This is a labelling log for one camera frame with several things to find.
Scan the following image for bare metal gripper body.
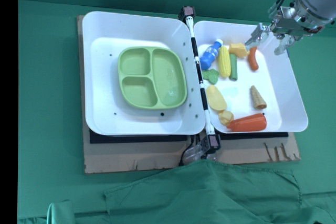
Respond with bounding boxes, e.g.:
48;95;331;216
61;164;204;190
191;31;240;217
267;0;329;41

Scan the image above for orange toy sausage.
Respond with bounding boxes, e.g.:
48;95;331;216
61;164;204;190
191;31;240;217
247;46;259;72

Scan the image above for yellow toy cheese wedge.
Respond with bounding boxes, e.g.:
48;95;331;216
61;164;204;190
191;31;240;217
228;42;250;58

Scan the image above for green toy cucumber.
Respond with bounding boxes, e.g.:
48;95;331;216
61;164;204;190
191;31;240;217
228;53;238;81

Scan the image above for yellow toy corn cob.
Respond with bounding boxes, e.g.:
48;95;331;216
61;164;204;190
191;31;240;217
218;46;232;78

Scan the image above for white plastic tray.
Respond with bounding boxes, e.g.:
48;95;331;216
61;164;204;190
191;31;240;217
81;10;206;136
192;20;309;134

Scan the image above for blue toy bottle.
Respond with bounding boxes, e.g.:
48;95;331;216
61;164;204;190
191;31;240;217
199;39;224;71

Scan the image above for tan toy ice cream cone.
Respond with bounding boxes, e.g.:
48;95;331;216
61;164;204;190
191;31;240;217
249;85;267;110

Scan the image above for green toy leaf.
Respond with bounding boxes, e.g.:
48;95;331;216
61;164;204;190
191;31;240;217
201;68;220;86

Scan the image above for black and white thin rod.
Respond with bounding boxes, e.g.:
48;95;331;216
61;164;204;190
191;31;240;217
184;16;217;137

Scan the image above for orange toy sauce bottle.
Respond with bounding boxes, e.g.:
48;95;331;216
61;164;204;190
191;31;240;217
226;113;267;133

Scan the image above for yellow crinkled toy food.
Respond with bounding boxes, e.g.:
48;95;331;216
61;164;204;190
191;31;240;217
218;110;235;126

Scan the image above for green divided plate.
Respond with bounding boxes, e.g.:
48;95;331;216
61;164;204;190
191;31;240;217
117;46;188;110

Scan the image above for green cloth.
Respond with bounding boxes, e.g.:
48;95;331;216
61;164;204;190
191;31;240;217
103;159;336;224

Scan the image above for brown cardboard board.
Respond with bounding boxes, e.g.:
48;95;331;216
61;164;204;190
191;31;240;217
77;15;301;175

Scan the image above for black block with wires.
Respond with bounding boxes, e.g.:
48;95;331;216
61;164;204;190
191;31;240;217
201;134;222;153
178;5;196;20

